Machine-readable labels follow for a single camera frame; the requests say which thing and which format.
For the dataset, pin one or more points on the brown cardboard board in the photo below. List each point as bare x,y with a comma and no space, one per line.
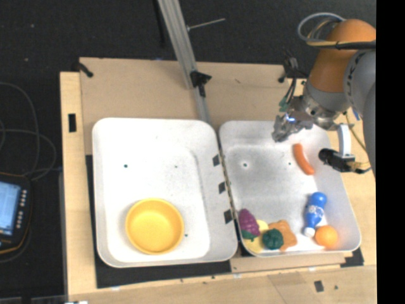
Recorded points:
142,90

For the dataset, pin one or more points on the yellow bowl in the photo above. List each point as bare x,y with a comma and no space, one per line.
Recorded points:
154,226

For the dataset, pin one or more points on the black cylinder on white bracket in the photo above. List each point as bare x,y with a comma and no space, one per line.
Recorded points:
335,160

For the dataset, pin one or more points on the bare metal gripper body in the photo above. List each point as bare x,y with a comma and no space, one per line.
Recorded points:
319,116

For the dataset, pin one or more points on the orange fruit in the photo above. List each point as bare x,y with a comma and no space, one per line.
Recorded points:
326,237

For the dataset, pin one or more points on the blue and white bottle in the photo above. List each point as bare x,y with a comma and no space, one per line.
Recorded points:
314,212

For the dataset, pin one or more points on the green broccoli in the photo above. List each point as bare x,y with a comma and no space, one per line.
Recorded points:
272,239

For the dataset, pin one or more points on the orange biscuit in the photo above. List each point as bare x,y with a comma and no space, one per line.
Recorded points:
288,234

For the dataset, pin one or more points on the purple grapes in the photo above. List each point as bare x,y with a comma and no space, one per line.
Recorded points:
248,222

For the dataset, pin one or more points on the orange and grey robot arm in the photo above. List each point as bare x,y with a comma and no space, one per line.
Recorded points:
332,65

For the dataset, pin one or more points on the white plastic tray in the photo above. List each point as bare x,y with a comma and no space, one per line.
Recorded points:
269,182
152,157

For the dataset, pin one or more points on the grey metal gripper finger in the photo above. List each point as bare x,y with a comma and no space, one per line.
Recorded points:
277,131
292,130

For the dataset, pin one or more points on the orange sausage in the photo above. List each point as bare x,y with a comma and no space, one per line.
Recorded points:
302,158

